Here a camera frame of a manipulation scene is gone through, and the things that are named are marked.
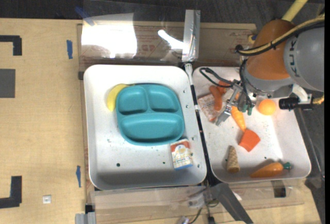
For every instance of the orange sausage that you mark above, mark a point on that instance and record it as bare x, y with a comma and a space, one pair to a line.
223, 86
217, 99

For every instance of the orange ball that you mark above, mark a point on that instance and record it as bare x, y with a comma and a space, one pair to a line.
267, 107

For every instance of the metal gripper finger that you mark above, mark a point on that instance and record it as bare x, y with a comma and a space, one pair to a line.
223, 115

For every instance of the white plastic tray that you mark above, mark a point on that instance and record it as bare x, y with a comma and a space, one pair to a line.
278, 140
139, 163

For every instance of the small orange carrot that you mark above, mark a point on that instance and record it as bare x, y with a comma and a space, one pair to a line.
239, 118

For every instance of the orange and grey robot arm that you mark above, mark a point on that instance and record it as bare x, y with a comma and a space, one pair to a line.
268, 63

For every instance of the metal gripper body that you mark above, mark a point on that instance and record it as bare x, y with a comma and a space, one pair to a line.
242, 96

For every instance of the blue divided plate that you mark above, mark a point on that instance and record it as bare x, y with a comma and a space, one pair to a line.
152, 125

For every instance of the small white square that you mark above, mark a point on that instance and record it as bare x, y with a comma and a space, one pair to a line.
46, 199

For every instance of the orange carrot with green top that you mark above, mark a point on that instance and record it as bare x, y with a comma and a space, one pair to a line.
268, 170

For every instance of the black cylinder on white bracket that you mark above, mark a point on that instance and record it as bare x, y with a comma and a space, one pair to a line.
288, 103

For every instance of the tan ice cream cone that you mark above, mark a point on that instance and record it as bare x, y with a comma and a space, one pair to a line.
232, 161

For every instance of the thin black and white rod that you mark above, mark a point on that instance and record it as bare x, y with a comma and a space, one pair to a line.
200, 126

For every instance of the white and orange carton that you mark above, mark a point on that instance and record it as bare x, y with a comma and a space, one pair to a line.
181, 154

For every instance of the yellow banana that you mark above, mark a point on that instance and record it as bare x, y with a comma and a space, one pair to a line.
111, 99

